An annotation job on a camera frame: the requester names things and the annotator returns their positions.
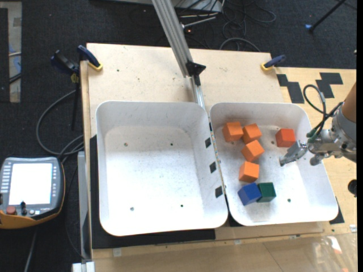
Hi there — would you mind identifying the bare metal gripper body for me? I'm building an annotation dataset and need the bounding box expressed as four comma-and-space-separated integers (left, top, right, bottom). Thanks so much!
307, 128, 357, 162

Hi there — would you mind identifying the reddish orange cube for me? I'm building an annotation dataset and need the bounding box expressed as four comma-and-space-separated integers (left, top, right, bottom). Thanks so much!
275, 127, 297, 148

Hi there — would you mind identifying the white plastic tray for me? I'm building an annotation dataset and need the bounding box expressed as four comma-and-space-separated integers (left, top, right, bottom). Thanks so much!
209, 101, 340, 227
95, 100, 229, 237

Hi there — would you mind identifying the green cube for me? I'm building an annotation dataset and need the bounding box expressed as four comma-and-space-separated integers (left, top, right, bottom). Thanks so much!
256, 181, 277, 203

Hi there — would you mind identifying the blue cube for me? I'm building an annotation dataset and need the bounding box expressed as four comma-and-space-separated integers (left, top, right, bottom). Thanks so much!
237, 182, 263, 207

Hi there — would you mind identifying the thin black and white rod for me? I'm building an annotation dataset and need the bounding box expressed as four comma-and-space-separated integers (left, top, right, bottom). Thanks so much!
190, 76, 228, 201

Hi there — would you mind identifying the pale wood board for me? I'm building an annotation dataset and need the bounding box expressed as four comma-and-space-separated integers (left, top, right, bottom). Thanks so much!
86, 42, 326, 243

